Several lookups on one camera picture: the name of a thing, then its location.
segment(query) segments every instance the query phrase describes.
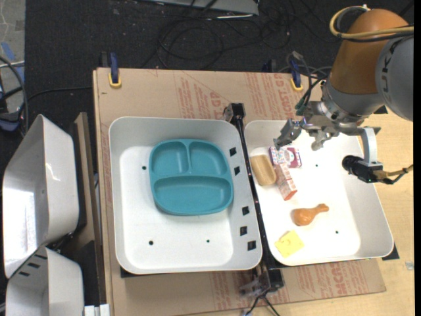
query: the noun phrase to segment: teal plate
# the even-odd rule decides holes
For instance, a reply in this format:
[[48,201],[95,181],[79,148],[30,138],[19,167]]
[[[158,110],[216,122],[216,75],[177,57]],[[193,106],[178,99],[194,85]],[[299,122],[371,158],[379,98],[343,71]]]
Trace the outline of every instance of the teal plate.
[[149,177],[158,207],[173,215],[205,215],[227,208],[234,198],[222,150],[204,140],[166,140],[149,158]]

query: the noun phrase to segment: brown toy food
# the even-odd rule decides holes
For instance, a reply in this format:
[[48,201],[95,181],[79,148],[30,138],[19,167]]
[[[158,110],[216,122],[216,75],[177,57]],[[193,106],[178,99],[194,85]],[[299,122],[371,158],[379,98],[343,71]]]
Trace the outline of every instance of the brown toy food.
[[329,206],[321,203],[313,208],[298,208],[293,211],[293,222],[297,226],[307,226],[315,216],[321,212],[329,211]]

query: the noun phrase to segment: gray floor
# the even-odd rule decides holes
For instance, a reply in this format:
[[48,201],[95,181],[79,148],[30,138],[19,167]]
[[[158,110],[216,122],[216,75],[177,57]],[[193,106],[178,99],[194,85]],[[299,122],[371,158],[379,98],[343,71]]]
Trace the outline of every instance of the gray floor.
[[[25,54],[25,0],[0,0],[0,53],[12,63],[22,62]],[[18,85],[10,69],[1,69],[1,80],[5,91]],[[8,99],[11,112],[22,104],[22,95]]]

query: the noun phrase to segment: white plastic container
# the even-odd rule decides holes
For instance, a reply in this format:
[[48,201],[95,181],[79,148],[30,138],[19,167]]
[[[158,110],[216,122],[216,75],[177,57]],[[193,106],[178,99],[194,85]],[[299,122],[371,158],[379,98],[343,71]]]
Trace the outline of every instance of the white plastic container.
[[[225,154],[234,200],[198,216],[164,213],[155,205],[149,156],[165,140],[196,139]],[[223,120],[122,117],[109,129],[116,256],[136,274],[245,270],[262,257],[259,226],[241,140]]]
[[79,265],[43,246],[7,283],[6,316],[81,316],[83,309]]
[[[249,156],[268,153],[284,124],[284,120],[250,122],[245,127]],[[292,143],[299,148],[302,166],[289,169],[298,190],[290,200],[283,200],[276,185],[259,186],[255,181],[272,255],[289,266],[387,256],[393,249],[393,237],[375,186],[342,167],[346,155],[363,157],[358,138],[341,134],[318,151],[311,149],[313,141],[303,130]],[[329,211],[317,215],[307,226],[293,222],[294,209],[319,203],[325,203]],[[291,230],[305,246],[284,258],[275,242]]]
[[6,277],[40,246],[73,232],[78,219],[73,140],[38,115],[3,177]]

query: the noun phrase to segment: yellow cable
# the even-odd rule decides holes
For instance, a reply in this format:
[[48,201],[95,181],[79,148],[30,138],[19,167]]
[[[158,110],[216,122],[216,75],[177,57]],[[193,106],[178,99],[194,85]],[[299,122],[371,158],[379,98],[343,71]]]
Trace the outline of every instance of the yellow cable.
[[387,28],[387,29],[382,29],[382,30],[374,30],[374,31],[371,31],[371,32],[361,32],[361,33],[355,33],[355,34],[338,32],[335,28],[336,19],[342,13],[346,12],[349,9],[363,9],[367,12],[370,11],[369,8],[364,7],[364,6],[351,6],[351,7],[346,7],[344,9],[341,9],[339,12],[337,12],[335,15],[333,15],[333,17],[330,19],[329,29],[330,29],[330,32],[334,36],[336,36],[337,38],[359,39],[359,38],[365,38],[367,36],[384,35],[384,34],[399,34],[399,33],[403,33],[403,32],[413,32],[414,31],[414,26],[408,26],[408,27],[398,27],[398,28]]

